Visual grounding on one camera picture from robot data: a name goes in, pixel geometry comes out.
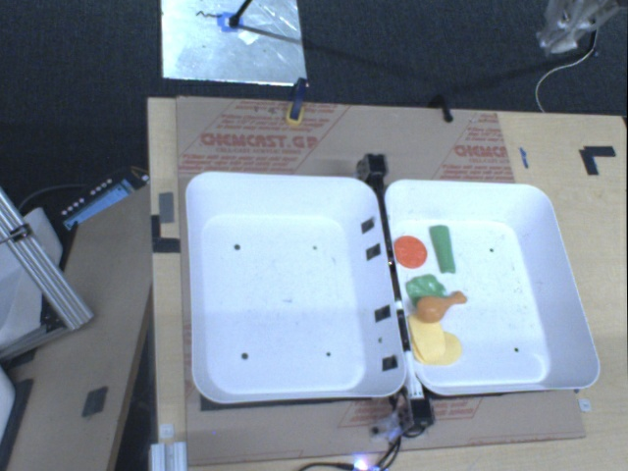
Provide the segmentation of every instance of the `white wire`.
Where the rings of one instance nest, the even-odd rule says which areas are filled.
[[[594,33],[595,33],[595,36],[593,37],[593,45],[591,46],[591,49],[589,49],[589,52],[587,52],[587,54],[585,54],[578,61],[574,61],[573,63],[569,63],[568,65],[561,65],[559,67],[556,67],[556,68],[553,68],[553,69],[549,70],[549,72],[547,72],[545,75],[543,75],[539,79],[539,81],[537,82],[537,87],[534,90],[534,97],[537,100],[537,106],[539,107],[539,110],[541,110],[543,113],[545,113],[546,111],[544,110],[543,105],[541,104],[541,100],[539,99],[539,89],[541,88],[541,84],[546,80],[547,77],[549,77],[552,74],[555,74],[559,70],[565,70],[567,68],[578,66],[583,61],[586,61],[587,59],[589,59],[591,57],[591,55],[596,51],[596,45],[598,44],[598,33],[599,33],[599,31],[596,30],[596,31],[594,31]]]

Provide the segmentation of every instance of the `metal sheet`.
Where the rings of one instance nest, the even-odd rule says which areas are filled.
[[[292,85],[307,78],[296,0],[253,0],[236,30],[219,26],[244,0],[162,0],[166,79]]]

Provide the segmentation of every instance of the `white tray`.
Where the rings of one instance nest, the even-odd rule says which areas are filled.
[[[386,194],[391,236],[416,236],[428,247],[419,269],[397,264],[405,283],[433,274],[464,305],[443,329],[462,343],[450,366],[415,361],[421,383],[444,395],[577,389],[591,385],[600,363],[550,200],[525,184],[399,181]],[[455,274],[441,274],[430,241],[449,227]]]
[[[206,173],[187,187],[186,210],[192,374],[204,396],[245,402],[400,389],[390,271],[365,183]]]

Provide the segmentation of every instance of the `dark floor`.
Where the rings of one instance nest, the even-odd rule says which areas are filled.
[[[451,108],[537,111],[538,79],[567,60],[538,46],[547,3],[298,0],[308,100],[427,106],[441,94]],[[287,88],[164,80],[160,47],[160,0],[0,0],[0,186],[14,202],[146,168],[148,97],[288,96]],[[548,111],[626,115],[626,13],[602,28],[598,51],[548,79]],[[145,451],[132,427],[150,427],[146,389],[135,395],[125,455]]]

